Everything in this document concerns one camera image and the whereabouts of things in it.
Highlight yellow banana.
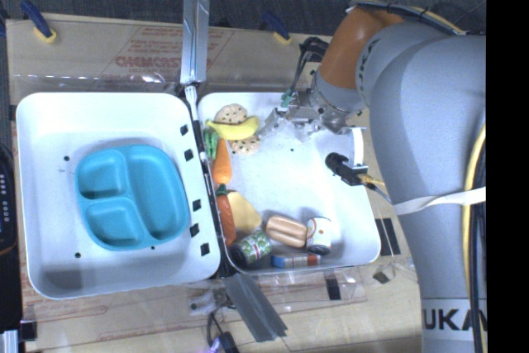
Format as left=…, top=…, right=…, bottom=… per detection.
left=205, top=115, right=261, bottom=141

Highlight sausage in bread roll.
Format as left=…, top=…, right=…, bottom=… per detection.
left=264, top=214, right=308, bottom=250

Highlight green can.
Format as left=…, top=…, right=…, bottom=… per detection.
left=231, top=230, right=273, bottom=267

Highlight black cylinder on white bracket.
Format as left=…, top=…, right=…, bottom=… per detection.
left=324, top=126, right=369, bottom=188

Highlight green bean pods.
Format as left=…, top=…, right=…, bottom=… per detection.
left=203, top=127, right=219, bottom=160

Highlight yellow wedge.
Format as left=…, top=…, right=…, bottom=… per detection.
left=226, top=190, right=263, bottom=234

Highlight white plastic tray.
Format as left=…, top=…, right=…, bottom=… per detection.
left=15, top=91, right=222, bottom=300
left=197, top=91, right=382, bottom=275

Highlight tan biscuit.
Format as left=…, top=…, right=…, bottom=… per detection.
left=213, top=103, right=249, bottom=126
left=227, top=134, right=262, bottom=156

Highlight blue divided plate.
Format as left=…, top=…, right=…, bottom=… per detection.
left=74, top=144, right=192, bottom=252

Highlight thin black and white rod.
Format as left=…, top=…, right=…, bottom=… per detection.
left=183, top=83, right=229, bottom=279

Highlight white can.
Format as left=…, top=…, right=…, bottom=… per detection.
left=305, top=216, right=333, bottom=256

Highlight brown cardboard board red print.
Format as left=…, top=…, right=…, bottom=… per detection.
left=5, top=12, right=425, bottom=353

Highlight black block with thin wires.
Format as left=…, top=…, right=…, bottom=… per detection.
left=217, top=331, right=241, bottom=353

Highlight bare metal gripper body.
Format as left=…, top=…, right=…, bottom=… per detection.
left=283, top=88, right=357, bottom=136

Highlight orange carrot with green top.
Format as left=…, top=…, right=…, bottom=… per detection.
left=215, top=184, right=238, bottom=249

